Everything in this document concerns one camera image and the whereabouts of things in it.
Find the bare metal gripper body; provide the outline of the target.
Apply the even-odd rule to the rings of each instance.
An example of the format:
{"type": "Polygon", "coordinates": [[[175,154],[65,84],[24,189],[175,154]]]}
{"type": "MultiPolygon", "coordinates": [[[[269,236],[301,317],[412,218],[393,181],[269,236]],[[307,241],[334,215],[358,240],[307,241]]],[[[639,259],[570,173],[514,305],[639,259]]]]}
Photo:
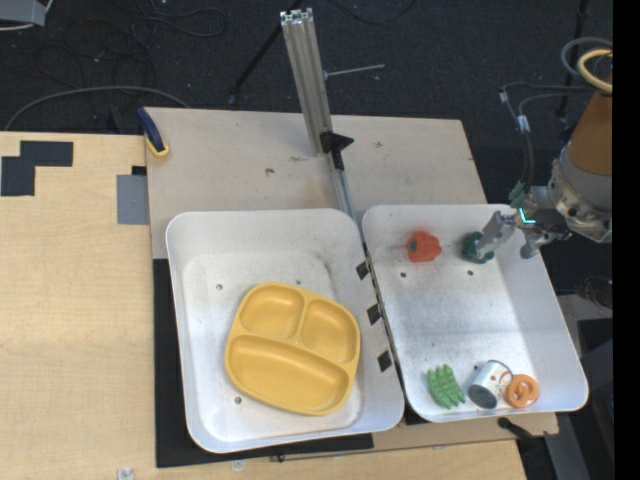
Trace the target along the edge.
{"type": "Polygon", "coordinates": [[[613,239],[611,215],[593,206],[565,181],[514,187],[516,224],[528,243],[550,243],[577,234],[596,243],[613,239]]]}

